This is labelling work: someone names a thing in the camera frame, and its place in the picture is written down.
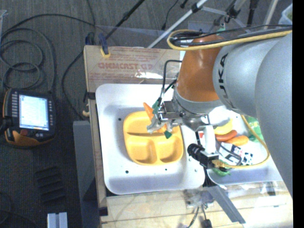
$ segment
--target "yellow cable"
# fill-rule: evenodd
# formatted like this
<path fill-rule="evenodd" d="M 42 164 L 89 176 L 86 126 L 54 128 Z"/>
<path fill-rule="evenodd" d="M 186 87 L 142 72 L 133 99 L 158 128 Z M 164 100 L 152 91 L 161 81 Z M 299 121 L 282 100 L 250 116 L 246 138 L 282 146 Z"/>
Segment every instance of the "yellow cable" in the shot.
<path fill-rule="evenodd" d="M 187 32 L 187 31 L 192 31 L 192 30 L 180 29 L 180 30 L 177 30 L 177 31 L 174 31 L 173 33 L 171 33 L 167 39 L 168 45 L 172 49 L 179 50 L 179 51 L 194 51 L 194 50 L 218 48 L 218 47 L 223 47 L 223 46 L 228 46 L 228 45 L 233 45 L 233 44 L 238 44 L 238 43 L 244 43 L 244 42 L 252 42 L 252 41 L 257 41 L 257 40 L 265 40 L 265 39 L 270 39 L 270 38 L 282 37 L 282 36 L 286 36 L 292 32 L 292 30 L 287 30 L 287 31 L 275 32 L 275 33 L 269 33 L 269 34 L 265 34 L 265 35 L 257 35 L 257 36 L 253 35 L 248 38 L 237 38 L 237 39 L 230 40 L 230 41 L 223 41 L 223 42 L 218 42 L 218 43 L 213 43 L 213 44 L 208 44 L 208 45 L 191 46 L 191 47 L 178 47 L 178 46 L 173 45 L 170 42 L 170 39 L 173 38 L 175 34 L 180 33 L 180 32 Z"/>
<path fill-rule="evenodd" d="M 222 162 L 221 160 L 213 160 L 212 163 L 216 166 L 216 167 L 226 167 L 226 168 L 234 168 L 234 169 L 247 169 L 247 168 L 252 168 L 252 167 L 256 167 L 256 166 L 261 166 L 263 164 L 265 164 L 269 157 L 270 157 L 270 152 L 268 150 L 267 145 L 265 144 L 265 142 L 257 135 L 257 133 L 251 128 L 251 126 L 249 125 L 249 123 L 247 122 L 246 118 L 241 115 L 245 125 L 247 126 L 247 128 L 250 130 L 250 132 L 257 138 L 257 140 L 264 146 L 266 152 L 267 152 L 267 156 L 266 158 L 257 164 L 253 164 L 253 165 L 228 165 L 225 164 L 224 162 Z"/>

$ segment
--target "gray carpet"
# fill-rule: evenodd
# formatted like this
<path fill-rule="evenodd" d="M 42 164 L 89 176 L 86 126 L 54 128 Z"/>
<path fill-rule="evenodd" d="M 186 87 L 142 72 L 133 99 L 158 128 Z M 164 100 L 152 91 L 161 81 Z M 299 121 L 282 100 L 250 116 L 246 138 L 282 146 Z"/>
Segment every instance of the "gray carpet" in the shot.
<path fill-rule="evenodd" d="M 11 213 L 0 211 L 0 227 L 46 227 L 47 214 L 54 212 L 67 212 L 68 227 L 80 228 L 81 214 L 78 194 L 77 170 L 73 138 L 73 121 L 81 120 L 79 114 L 86 108 L 83 97 L 86 90 L 84 62 L 81 52 L 85 45 L 85 37 L 89 32 L 103 32 L 105 35 L 111 31 L 139 0 L 0 0 L 0 9 L 7 10 L 4 18 L 2 33 L 26 20 L 14 28 L 19 29 L 4 34 L 2 43 L 12 40 L 26 40 L 36 43 L 43 51 L 44 61 L 41 64 L 42 77 L 31 90 L 46 92 L 52 85 L 52 64 L 56 66 L 56 81 L 54 92 L 57 109 L 57 134 L 51 143 L 34 149 L 18 149 L 6 143 L 0 137 L 0 192 L 11 199 L 13 205 Z M 146 0 L 123 23 L 121 28 L 108 39 L 110 46 L 143 46 L 146 47 L 159 35 L 165 22 L 168 9 L 176 0 Z M 191 5 L 199 0 L 189 0 L 186 8 L 179 5 L 179 0 L 170 11 L 167 28 L 181 18 Z M 232 0 L 209 0 L 208 7 L 225 10 Z M 260 0 L 253 19 L 254 25 L 261 25 L 271 0 Z M 292 0 L 280 0 L 271 23 L 278 23 L 281 12 Z M 248 17 L 249 1 L 244 4 L 238 18 L 246 23 Z M 198 11 L 182 22 L 176 29 L 185 29 L 196 23 L 212 23 L 219 16 L 216 14 Z M 154 31 L 153 36 L 139 37 L 130 32 L 128 28 Z M 46 43 L 42 33 L 50 42 Z M 156 47 L 165 48 L 165 42 Z M 39 62 L 39 53 L 36 47 L 29 43 L 7 44 L 1 47 L 1 56 L 7 63 L 14 65 L 18 62 Z M 8 65 L 0 62 L 0 75 L 4 76 Z M 5 79 L 11 87 L 25 87 L 34 82 L 38 74 L 11 72 Z M 64 76 L 64 88 L 61 81 Z M 5 88 L 0 89 L 1 101 Z M 64 185 L 65 197 L 50 203 L 43 203 L 40 190 L 37 186 L 35 173 L 49 167 L 58 167 Z M 7 208 L 7 201 L 2 195 L 0 209 Z"/>

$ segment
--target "lit screen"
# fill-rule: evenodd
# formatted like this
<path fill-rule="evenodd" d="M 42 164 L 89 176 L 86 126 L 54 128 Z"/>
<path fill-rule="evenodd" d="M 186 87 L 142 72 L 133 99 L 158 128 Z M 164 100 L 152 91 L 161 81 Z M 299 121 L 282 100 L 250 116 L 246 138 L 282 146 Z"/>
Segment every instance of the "lit screen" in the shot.
<path fill-rule="evenodd" d="M 20 128 L 48 131 L 48 100 L 19 95 Z"/>

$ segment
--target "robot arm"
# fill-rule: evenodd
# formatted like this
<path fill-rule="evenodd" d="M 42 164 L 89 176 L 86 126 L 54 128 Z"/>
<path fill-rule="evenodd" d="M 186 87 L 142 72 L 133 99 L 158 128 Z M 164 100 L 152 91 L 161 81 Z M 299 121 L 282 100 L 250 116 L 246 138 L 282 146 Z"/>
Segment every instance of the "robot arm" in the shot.
<path fill-rule="evenodd" d="M 199 42 L 220 39 L 212 35 Z M 212 128 L 229 121 L 225 110 L 258 119 L 271 156 L 293 196 L 292 33 L 186 51 L 173 98 L 162 103 L 155 119 L 206 132 L 208 156 L 215 150 Z"/>

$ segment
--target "orange divided tray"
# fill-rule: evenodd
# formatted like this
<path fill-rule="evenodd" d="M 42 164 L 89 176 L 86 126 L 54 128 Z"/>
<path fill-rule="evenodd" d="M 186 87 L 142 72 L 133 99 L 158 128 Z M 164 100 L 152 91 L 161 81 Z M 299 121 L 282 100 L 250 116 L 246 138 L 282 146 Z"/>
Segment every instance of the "orange divided tray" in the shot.
<path fill-rule="evenodd" d="M 145 111 L 134 112 L 123 123 L 124 142 L 132 161 L 139 165 L 163 165 L 177 162 L 184 153 L 184 144 L 179 126 L 172 129 L 166 139 L 163 133 L 147 132 L 151 121 Z"/>

